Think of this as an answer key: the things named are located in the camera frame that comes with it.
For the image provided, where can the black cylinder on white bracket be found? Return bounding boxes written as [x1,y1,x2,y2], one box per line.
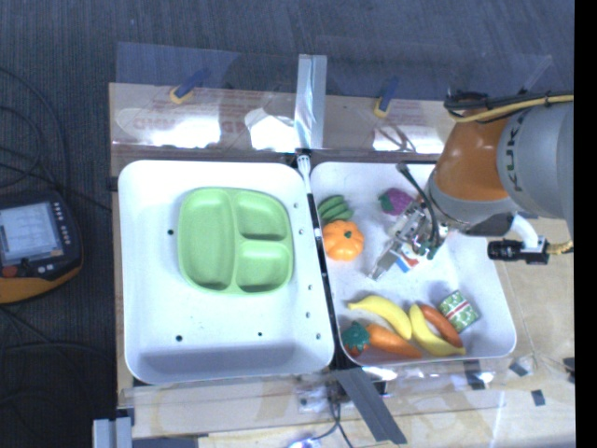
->
[487,212,550,266]

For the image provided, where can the green and white can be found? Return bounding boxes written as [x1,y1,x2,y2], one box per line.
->
[437,289,481,334]

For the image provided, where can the red strawberry with green top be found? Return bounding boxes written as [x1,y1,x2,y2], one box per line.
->
[340,320,372,358]

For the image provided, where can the white plastic tray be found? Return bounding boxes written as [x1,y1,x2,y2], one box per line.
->
[117,159,337,386]
[309,160,519,369]

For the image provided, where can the purple grapes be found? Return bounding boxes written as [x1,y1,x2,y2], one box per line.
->
[377,187,417,217]

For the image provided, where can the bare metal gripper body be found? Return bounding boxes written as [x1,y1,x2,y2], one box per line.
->
[386,197,450,259]

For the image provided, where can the orange carrot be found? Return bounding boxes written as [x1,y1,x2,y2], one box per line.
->
[418,302,465,349]
[365,322,423,360]

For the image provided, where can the orange pumpkin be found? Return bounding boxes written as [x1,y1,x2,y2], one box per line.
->
[321,219,366,262]

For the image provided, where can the yellow banana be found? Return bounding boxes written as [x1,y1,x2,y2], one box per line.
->
[408,301,467,358]
[346,294,414,342]

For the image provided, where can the red white blue carton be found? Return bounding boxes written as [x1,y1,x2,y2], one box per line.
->
[394,243,422,273]

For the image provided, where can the brown cardboard board red print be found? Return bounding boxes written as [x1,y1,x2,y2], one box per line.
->
[107,81,576,439]

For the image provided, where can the green divided plate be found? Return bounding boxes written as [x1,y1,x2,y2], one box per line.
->
[176,186,296,296]

